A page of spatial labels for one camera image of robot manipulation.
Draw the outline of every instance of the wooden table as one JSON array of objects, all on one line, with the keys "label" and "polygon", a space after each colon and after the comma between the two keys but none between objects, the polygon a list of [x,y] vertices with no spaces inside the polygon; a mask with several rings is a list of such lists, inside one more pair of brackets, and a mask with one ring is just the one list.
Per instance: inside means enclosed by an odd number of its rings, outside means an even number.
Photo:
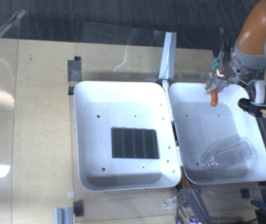
[{"label": "wooden table", "polygon": [[[128,49],[130,54],[135,54],[133,57],[125,56]],[[12,169],[13,224],[52,224],[55,208],[70,207],[74,200],[68,197],[76,184],[73,177],[67,60],[80,56],[84,69],[105,71],[110,70],[110,66],[122,64],[127,57],[127,62],[145,60],[142,63],[144,69],[146,65],[159,66],[161,57],[158,54],[161,54],[161,48],[19,41]],[[199,78],[199,74],[209,73],[212,60],[213,54],[208,50],[177,49],[176,73],[190,79]],[[131,67],[136,70],[140,65],[136,62]],[[240,216],[239,212],[223,211],[224,215],[232,217]],[[248,220],[255,217],[252,209],[243,212]],[[175,215],[92,223],[173,224]]]}]

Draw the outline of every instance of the black clamp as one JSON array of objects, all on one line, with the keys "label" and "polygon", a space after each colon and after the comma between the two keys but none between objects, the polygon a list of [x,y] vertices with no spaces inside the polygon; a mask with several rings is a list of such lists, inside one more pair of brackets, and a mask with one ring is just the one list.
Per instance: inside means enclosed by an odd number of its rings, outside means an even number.
[{"label": "black clamp", "polygon": [[[68,82],[82,81],[82,61],[80,56],[75,56],[74,60],[67,61]],[[74,85],[70,84],[68,95],[73,95]]]},{"label": "black clamp", "polygon": [[265,110],[265,104],[256,104],[250,99],[242,98],[238,101],[237,105],[244,111],[253,115],[254,117],[262,117],[263,113],[260,110]]},{"label": "black clamp", "polygon": [[83,209],[83,201],[76,201],[73,202],[73,213],[75,217],[82,217],[84,216],[84,209]]}]

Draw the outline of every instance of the clear plastic bottle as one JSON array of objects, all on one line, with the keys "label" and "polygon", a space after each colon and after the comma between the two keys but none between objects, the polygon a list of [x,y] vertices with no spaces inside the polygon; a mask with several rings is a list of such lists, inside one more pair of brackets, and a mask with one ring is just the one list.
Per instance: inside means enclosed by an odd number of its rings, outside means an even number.
[{"label": "clear plastic bottle", "polygon": [[247,142],[205,151],[201,156],[201,166],[206,170],[221,170],[232,167],[253,157]]}]

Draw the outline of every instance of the white plastic tray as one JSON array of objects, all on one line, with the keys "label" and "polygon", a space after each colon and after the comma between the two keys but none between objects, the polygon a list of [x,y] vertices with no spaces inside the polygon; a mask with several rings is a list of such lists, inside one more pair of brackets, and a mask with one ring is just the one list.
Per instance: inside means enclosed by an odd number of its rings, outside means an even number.
[{"label": "white plastic tray", "polygon": [[[84,81],[74,90],[79,179],[91,191],[173,187],[181,179],[165,92],[155,83]],[[159,159],[112,158],[111,128],[154,129]]]},{"label": "white plastic tray", "polygon": [[[205,84],[174,83],[169,96],[182,152],[184,170],[196,184],[266,181],[266,149],[256,119],[237,105],[248,94],[230,85],[218,94],[218,105],[210,105]],[[246,141],[253,157],[221,171],[201,167],[200,157],[208,147]]]}]

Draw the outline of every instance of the black grate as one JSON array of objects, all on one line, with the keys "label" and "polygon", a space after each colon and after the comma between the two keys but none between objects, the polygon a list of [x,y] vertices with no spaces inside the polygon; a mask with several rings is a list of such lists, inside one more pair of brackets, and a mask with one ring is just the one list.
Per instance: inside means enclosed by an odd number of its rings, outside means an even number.
[{"label": "black grate", "polygon": [[112,158],[159,159],[154,129],[111,128]]}]

